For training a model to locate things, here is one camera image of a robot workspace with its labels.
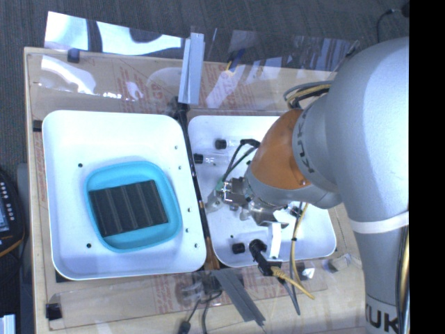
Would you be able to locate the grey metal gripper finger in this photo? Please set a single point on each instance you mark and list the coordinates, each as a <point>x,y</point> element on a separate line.
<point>244,214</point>
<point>213,202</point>

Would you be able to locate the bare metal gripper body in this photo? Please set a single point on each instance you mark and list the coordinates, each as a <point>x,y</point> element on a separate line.
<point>237,193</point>

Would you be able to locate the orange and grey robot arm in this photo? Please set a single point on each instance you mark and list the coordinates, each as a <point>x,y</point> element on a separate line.
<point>365,134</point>

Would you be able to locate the small black cylinder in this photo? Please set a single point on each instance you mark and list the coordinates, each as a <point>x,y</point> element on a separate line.
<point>238,248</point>

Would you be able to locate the clear bottle with black cap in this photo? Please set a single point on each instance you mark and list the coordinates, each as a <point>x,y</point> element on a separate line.
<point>221,144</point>
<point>199,158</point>

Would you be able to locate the white plastic tray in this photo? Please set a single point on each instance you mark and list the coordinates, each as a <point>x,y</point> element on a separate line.
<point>121,137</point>
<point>313,242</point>

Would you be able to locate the black ribbed rectangular pad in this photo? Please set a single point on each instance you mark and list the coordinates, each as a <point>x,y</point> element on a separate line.
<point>128,207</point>

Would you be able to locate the blue plastic bowl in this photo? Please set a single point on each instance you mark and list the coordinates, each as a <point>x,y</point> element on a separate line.
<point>101,176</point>

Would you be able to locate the brown cardboard board, red print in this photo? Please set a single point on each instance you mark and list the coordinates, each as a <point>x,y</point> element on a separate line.
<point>139,82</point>

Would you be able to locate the black cylinder on white bracket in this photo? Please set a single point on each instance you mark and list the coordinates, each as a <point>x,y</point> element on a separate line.
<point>259,252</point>

